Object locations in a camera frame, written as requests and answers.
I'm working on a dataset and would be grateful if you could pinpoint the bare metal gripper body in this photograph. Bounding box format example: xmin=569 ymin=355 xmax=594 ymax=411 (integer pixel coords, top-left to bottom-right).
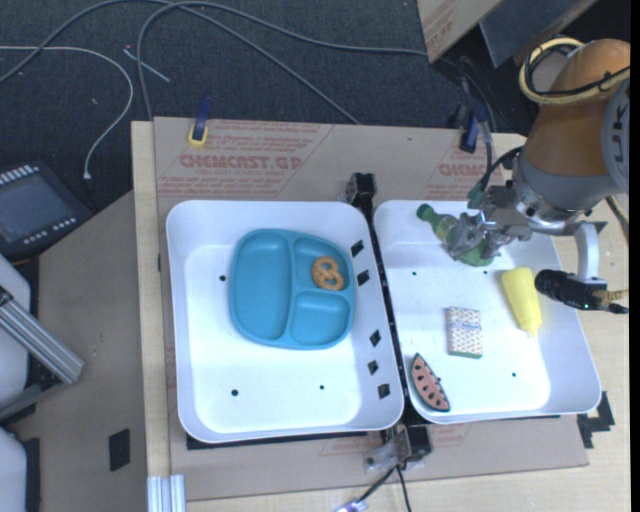
xmin=469 ymin=182 xmax=571 ymax=242

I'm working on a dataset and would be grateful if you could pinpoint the orange toy pretzel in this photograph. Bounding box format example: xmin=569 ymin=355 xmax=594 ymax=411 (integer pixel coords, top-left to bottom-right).
xmin=311 ymin=255 xmax=346 ymax=292

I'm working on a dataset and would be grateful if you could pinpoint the white patterned carton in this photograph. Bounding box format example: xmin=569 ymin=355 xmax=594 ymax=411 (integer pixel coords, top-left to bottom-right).
xmin=444 ymin=305 xmax=485 ymax=360

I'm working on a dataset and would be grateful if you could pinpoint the yellow squeeze bottle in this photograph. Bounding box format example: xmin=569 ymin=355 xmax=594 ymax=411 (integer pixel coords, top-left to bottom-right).
xmin=500 ymin=266 xmax=544 ymax=339

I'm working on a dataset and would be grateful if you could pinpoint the blue divided plate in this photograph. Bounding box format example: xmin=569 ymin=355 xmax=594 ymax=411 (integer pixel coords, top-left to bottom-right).
xmin=228 ymin=228 xmax=358 ymax=351

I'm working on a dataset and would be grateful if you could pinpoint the thin black and white rod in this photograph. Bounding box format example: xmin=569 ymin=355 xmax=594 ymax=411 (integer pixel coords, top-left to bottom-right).
xmin=364 ymin=199 xmax=407 ymax=431

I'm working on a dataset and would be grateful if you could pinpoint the toy watermelon slice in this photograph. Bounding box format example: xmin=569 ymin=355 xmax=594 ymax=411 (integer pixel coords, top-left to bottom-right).
xmin=410 ymin=351 xmax=452 ymax=414

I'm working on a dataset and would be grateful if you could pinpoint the green and yellow bottle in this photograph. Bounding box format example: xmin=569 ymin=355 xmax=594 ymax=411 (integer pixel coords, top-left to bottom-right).
xmin=415 ymin=202 xmax=494 ymax=267

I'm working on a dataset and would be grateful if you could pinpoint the black block with thin wires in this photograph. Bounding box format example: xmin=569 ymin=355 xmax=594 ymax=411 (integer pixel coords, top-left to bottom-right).
xmin=344 ymin=172 xmax=377 ymax=207
xmin=363 ymin=423 xmax=432 ymax=475

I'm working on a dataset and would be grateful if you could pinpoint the brown cardboard board red print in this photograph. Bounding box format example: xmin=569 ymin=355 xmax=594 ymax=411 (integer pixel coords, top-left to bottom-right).
xmin=152 ymin=116 xmax=590 ymax=502

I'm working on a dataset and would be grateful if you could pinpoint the black cylinder on white bracket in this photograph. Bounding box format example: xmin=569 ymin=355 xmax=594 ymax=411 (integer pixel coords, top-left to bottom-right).
xmin=528 ymin=218 xmax=610 ymax=312

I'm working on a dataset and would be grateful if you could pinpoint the white plastic tray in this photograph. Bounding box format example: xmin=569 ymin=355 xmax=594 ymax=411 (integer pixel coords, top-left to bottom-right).
xmin=372 ymin=199 xmax=603 ymax=426
xmin=165 ymin=199 xmax=406 ymax=445

